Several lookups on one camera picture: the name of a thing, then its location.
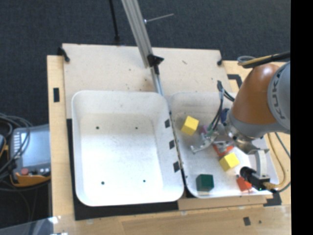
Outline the black cylinder on white bracket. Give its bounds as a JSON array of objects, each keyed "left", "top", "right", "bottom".
[{"left": 239, "top": 149, "right": 271, "bottom": 191}]

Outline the white plastic tray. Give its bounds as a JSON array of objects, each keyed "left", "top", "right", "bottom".
[
  {"left": 168, "top": 92, "right": 280, "bottom": 199},
  {"left": 71, "top": 90, "right": 185, "bottom": 208}
]

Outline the green cube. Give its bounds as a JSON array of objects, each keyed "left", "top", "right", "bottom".
[{"left": 195, "top": 173, "right": 215, "bottom": 193}]

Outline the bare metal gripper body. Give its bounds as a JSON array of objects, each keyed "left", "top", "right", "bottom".
[{"left": 216, "top": 124, "right": 265, "bottom": 155}]

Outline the blue cube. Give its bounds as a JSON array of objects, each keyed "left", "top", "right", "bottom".
[{"left": 221, "top": 108, "right": 230, "bottom": 125}]

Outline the yellow cube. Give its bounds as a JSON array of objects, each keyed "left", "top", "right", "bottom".
[
  {"left": 218, "top": 152, "right": 241, "bottom": 172},
  {"left": 180, "top": 115, "right": 200, "bottom": 136}
]

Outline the orange cube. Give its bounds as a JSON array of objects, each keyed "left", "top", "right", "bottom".
[
  {"left": 212, "top": 143, "right": 234, "bottom": 158},
  {"left": 236, "top": 176, "right": 253, "bottom": 192}
]

